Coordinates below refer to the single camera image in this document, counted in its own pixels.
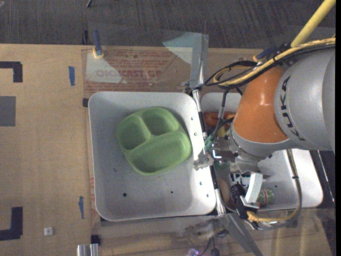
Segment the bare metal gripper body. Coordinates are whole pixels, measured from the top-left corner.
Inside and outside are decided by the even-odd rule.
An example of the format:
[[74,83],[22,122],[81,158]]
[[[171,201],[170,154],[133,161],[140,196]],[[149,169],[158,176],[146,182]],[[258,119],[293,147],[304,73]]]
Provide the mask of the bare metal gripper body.
[[233,139],[218,137],[212,145],[213,157],[230,164],[232,173],[260,173],[260,157],[243,151]]

